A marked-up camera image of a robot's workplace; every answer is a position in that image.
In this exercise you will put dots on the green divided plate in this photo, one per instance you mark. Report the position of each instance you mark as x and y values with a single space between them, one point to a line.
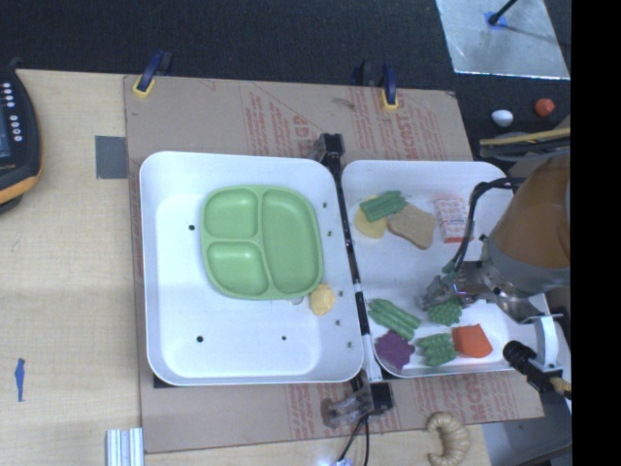
286 241

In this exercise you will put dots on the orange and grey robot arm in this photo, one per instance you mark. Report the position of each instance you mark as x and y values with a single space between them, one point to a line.
533 221

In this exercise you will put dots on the orange and white carton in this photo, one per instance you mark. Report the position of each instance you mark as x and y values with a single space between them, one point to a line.
451 221

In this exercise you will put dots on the brown cardboard board red print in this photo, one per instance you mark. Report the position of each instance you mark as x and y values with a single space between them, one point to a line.
233 114

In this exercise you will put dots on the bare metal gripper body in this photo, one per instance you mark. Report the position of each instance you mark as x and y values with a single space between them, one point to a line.
478 283

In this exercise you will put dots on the long green toy beans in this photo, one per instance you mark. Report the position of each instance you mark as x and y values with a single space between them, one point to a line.
394 317

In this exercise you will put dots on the green toy peas cluster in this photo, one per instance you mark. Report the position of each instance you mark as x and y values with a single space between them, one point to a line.
445 313

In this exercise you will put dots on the beige toy croissant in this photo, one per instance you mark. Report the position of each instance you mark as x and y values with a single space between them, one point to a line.
453 437

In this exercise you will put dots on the white plastic tray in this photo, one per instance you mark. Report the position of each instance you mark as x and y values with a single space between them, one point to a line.
233 338
402 275

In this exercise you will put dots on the yellow round toy food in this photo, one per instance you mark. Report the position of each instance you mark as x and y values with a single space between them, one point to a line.
369 228

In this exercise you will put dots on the yellow lumpy toy food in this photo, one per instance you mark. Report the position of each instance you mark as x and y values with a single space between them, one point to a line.
322 300

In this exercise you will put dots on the white toy egg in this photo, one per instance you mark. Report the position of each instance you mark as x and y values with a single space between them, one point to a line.
502 117

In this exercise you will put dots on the thin black and white rod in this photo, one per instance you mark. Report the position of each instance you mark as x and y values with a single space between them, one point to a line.
350 255

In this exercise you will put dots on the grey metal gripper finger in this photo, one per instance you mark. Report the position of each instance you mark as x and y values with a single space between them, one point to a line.
431 301
439 283

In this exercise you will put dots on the small orange toy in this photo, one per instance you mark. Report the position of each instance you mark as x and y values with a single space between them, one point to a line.
544 107

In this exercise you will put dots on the brown toy bread slice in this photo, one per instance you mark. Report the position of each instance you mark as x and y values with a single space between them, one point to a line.
413 226

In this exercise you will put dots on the purple toy grapes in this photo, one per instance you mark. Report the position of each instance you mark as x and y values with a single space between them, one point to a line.
393 350

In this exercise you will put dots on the orange toy wedge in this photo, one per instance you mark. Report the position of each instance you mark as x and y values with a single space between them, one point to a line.
471 342

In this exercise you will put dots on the black cylinder on white bracket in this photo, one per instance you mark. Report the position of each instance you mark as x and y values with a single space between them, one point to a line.
529 362

